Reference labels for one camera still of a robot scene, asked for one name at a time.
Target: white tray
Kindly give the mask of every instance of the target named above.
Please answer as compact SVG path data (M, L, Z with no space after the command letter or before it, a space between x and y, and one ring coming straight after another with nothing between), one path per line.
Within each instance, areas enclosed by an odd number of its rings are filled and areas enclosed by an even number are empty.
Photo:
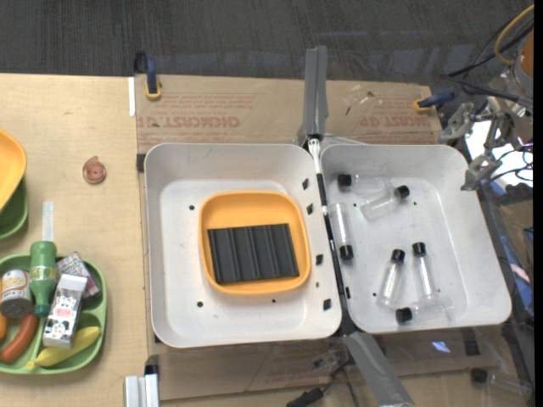
M321 156L328 204L346 202L355 231L355 260L342 265L352 320L365 332L386 333L500 324L511 313L501 273L476 192L460 190L467 162L454 148L336 144ZM361 172L407 185L411 195L393 214L369 222L360 197L340 191L338 173ZM394 248L406 252L406 284L400 306L417 300L411 246L425 242L442 294L454 304L455 320L399 326L392 309L377 304L383 266Z
M325 338L338 329L332 256L306 151L295 145L166 143L148 152L145 182L151 315L162 342L175 348L277 342ZM209 284L199 256L199 207L213 194L234 190L283 192L300 206L311 252L311 273L302 286L234 296ZM316 265L318 254L323 260ZM327 299L331 307L325 310Z

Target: wooden table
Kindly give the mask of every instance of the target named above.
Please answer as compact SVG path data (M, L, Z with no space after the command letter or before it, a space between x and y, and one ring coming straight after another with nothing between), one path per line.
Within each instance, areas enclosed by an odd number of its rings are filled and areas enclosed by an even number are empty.
M136 120L129 115L128 79L55 75L0 75L0 126L25 147L30 213L27 226L0 242L0 257L28 252L42 238L42 202L54 202L59 253L78 251L98 265L108 282L108 320L101 353L79 371L57 376L0 375L2 403L12 405L121 406L125 376L143 374L148 324L143 267ZM97 155L107 178L86 183L82 166ZM499 338L494 348L509 370L512 359ZM465 371L403 377L416 405L517 405L490 400L471 387ZM213 386L214 382L201 381ZM375 405L363 382L361 405ZM300 388L184 399L164 405L285 405ZM347 386L332 385L320 405L354 405Z

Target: cow print carton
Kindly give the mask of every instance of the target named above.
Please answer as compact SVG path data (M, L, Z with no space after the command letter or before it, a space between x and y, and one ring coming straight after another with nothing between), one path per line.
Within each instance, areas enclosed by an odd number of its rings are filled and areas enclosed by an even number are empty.
M67 274L60 277L43 330L43 345L71 348L86 286L86 277Z

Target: banana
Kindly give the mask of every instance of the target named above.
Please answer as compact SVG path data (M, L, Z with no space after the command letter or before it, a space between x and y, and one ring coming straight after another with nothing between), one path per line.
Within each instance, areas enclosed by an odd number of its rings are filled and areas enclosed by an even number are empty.
M102 330L98 326L84 327L74 335L74 343L72 348L48 347L36 357L35 360L30 360L26 363L29 370L33 370L36 366L48 367L58 364L63 360L79 353L89 347L98 339Z

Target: green tray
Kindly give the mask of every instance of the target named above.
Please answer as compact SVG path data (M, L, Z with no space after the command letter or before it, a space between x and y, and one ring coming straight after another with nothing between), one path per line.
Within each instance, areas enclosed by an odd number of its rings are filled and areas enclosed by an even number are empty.
M61 260L64 256L58 256L57 260ZM77 329L89 326L99 326L101 329L100 336L88 348L80 351L72 357L63 360L54 366L41 368L36 366L32 371L26 368L26 362L34 360L44 348L42 346L43 327L45 326L46 318L41 318L40 324L34 339L25 351L13 362L6 363L0 360L0 372L9 374L61 374L64 372L76 371L87 365L98 354L104 340L106 308L107 308L107 291L104 274L92 262L83 260L87 266L91 276L100 288L100 293L88 300L83 301L81 306L81 314L77 322ZM31 264L30 254L14 254L6 258L0 259L0 276L6 271L13 269L29 270ZM2 341L0 341L0 351L8 345L15 337L20 327L20 320L12 319L8 321L8 333Z
M14 194L0 212L0 241L14 235L28 218L28 198L26 197L26 182L23 177Z

